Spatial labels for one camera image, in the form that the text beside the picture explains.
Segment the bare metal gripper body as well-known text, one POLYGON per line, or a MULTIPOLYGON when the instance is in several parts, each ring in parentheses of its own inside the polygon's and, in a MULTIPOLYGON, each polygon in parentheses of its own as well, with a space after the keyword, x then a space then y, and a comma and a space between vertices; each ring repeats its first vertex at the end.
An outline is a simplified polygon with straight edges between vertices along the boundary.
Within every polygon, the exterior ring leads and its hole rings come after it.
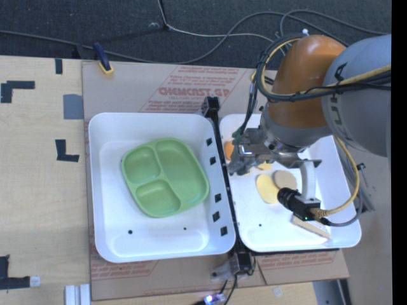
POLYGON ((260 128, 248 128, 237 147, 239 162, 245 165, 277 162, 281 165, 300 165, 302 147, 290 146, 260 128))

